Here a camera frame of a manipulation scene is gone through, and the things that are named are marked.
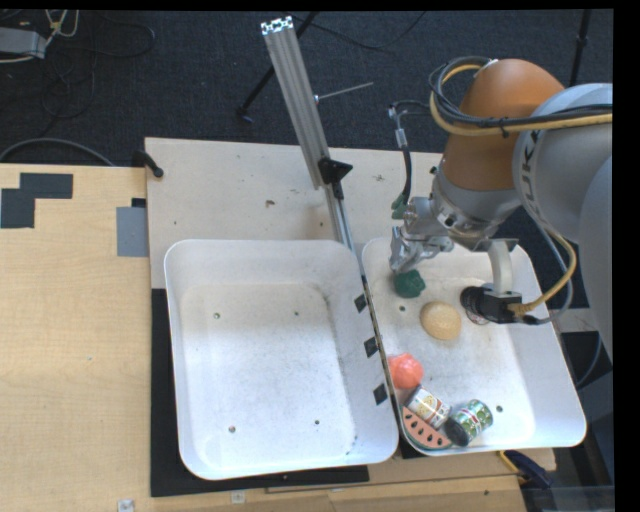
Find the red watermelon slice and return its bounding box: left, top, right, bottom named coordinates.
left=400, top=404, right=454, bottom=450

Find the green and white can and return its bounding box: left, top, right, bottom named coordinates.
left=444, top=398, right=495, bottom=448

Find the white plastic tray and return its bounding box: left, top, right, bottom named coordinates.
left=360, top=235, right=588, bottom=458
left=162, top=238, right=401, bottom=482

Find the white and red can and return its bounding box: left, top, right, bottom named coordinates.
left=403, top=385, right=452, bottom=431

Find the beige round bread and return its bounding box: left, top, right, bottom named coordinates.
left=418, top=299, right=463, bottom=342

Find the orange round toy fruit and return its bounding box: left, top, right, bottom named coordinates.
left=386, top=352, right=426, bottom=392

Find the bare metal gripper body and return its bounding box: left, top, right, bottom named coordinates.
left=396, top=196, right=457, bottom=254

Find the black cylinder on white bracket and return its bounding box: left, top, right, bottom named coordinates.
left=459, top=238, right=524, bottom=326

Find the pale wood board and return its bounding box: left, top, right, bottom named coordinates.
left=144, top=137, right=558, bottom=497

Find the green broccoli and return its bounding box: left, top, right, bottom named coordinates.
left=392, top=269, right=428, bottom=300

